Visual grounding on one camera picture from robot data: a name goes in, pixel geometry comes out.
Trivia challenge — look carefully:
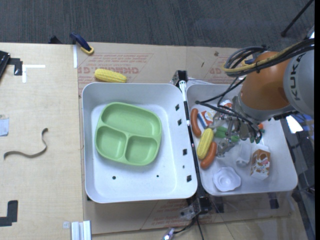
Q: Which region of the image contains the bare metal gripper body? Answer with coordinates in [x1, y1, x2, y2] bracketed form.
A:
[209, 108, 259, 142]

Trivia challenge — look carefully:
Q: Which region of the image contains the orange sausage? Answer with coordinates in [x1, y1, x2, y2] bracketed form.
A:
[190, 107, 203, 138]
[199, 141, 218, 170]

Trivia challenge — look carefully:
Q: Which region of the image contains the thin black and white rod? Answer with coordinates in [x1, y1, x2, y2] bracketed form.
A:
[178, 79, 202, 198]

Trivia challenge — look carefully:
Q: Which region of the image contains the white fluted bowl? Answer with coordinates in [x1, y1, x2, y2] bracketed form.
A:
[212, 166, 242, 193]

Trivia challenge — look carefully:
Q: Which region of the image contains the brown cardboard board red print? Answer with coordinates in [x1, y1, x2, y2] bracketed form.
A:
[76, 42, 294, 235]

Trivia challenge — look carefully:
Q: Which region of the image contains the green divided plate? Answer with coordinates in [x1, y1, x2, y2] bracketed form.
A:
[94, 101, 164, 167]

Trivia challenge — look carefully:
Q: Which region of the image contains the grey curled strip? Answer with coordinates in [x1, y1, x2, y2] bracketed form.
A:
[3, 127, 49, 160]

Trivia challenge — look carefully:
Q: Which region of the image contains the white packet blue orange print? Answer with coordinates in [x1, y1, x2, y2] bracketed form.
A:
[197, 110, 217, 129]

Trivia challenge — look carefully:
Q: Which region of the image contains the black block with thin wires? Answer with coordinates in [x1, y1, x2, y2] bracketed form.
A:
[171, 69, 189, 86]
[186, 196, 213, 215]

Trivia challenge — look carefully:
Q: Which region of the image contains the green pea pod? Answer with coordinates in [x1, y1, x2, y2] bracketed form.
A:
[214, 126, 240, 143]

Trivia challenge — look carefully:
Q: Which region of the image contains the white plastic tray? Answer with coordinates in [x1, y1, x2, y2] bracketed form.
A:
[81, 82, 199, 204]
[185, 83, 299, 197]

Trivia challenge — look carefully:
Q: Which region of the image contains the brown and white carton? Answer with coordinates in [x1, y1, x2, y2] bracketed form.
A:
[249, 144, 272, 181]

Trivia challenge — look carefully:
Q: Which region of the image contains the clear plastic bottle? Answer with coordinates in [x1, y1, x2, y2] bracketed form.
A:
[235, 142, 253, 168]

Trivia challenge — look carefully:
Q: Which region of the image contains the yellow corn cob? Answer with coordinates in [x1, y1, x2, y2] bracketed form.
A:
[94, 68, 128, 84]
[196, 127, 215, 160]

